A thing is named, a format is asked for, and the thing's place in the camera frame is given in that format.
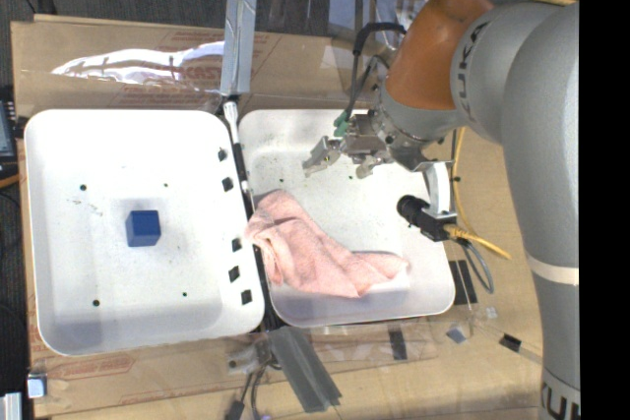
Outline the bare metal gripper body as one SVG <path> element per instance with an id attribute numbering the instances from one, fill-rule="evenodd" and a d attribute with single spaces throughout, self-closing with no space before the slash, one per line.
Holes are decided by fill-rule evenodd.
<path id="1" fill-rule="evenodd" d="M 429 161 L 428 141 L 395 126 L 383 111 L 370 109 L 353 114 L 342 139 L 342 152 L 359 164 L 366 155 L 380 156 L 382 164 L 397 163 L 408 171 L 421 170 Z"/>

